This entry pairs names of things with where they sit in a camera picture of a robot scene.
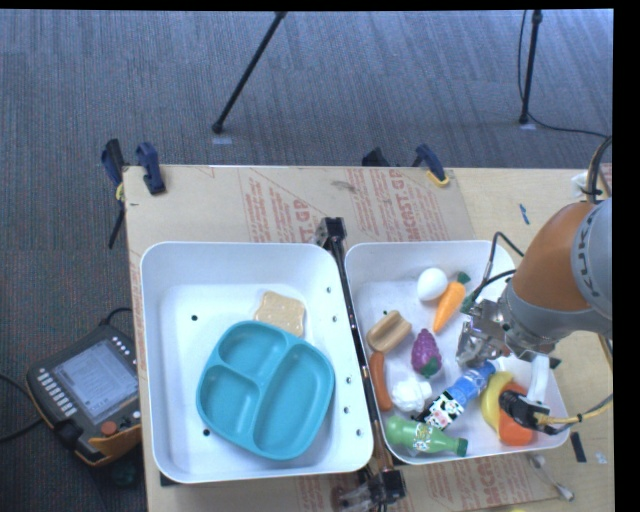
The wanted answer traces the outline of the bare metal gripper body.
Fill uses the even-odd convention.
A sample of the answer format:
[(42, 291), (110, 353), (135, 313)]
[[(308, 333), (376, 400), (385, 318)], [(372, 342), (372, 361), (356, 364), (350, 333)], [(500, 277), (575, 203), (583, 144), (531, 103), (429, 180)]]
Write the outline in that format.
[[(498, 304), (490, 300), (483, 300), (471, 307), (468, 319), (463, 323), (462, 329), (467, 327), (483, 341), (488, 337), (502, 338), (506, 344), (506, 331), (503, 329), (503, 320), (498, 309)], [(508, 356), (512, 354), (508, 347)]]

